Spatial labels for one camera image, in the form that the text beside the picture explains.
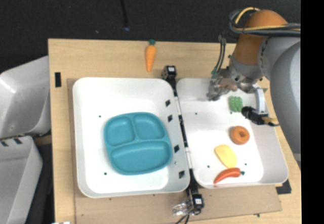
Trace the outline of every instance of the tabletop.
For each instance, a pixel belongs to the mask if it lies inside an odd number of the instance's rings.
[[[157,54],[151,72],[146,72],[144,53],[146,41],[49,39],[51,118],[54,176],[55,221],[76,223],[76,200],[73,182],[68,103],[68,79],[82,77],[147,77],[160,78],[166,65],[175,65],[178,79],[210,78],[220,51],[219,43],[156,42]],[[223,65],[235,44],[228,43]],[[264,79],[259,82],[269,88]],[[265,93],[271,116],[275,116],[270,92]],[[244,211],[233,217],[196,220],[194,223],[301,223],[301,171],[280,127],[276,133],[289,168],[290,194],[279,195],[282,210],[264,211],[260,217]]]

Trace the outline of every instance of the robotic arm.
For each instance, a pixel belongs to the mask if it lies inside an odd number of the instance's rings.
[[[239,20],[252,12],[244,27]],[[273,107],[282,131],[301,161],[300,122],[300,24],[289,24],[274,11],[246,8],[230,14],[230,29],[239,38],[226,69],[216,65],[207,94],[216,101],[229,91],[241,89],[258,94],[254,84],[265,76],[270,80]],[[268,123],[260,108],[242,109],[247,118],[258,118],[257,124]]]

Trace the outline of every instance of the orange carrot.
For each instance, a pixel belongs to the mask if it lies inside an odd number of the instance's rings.
[[[150,40],[150,45],[146,48],[145,52],[145,61],[146,61],[146,70],[150,72],[153,66],[153,62],[156,55],[156,47],[154,46],[155,40]]]
[[[218,176],[216,176],[214,180],[214,184],[217,184],[221,180],[228,177],[239,177],[241,175],[241,171],[238,167],[228,168],[224,171],[221,171]]]

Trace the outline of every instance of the orange donut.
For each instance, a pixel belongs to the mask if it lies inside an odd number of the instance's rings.
[[[238,145],[243,145],[250,139],[249,131],[243,126],[236,126],[232,128],[230,136],[233,142]]]

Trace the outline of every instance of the red toy chili pepper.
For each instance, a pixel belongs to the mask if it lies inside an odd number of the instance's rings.
[[[241,175],[241,171],[238,167],[228,168],[224,171],[221,171],[218,176],[216,176],[214,180],[214,184],[217,184],[221,180],[228,177],[239,177]]]

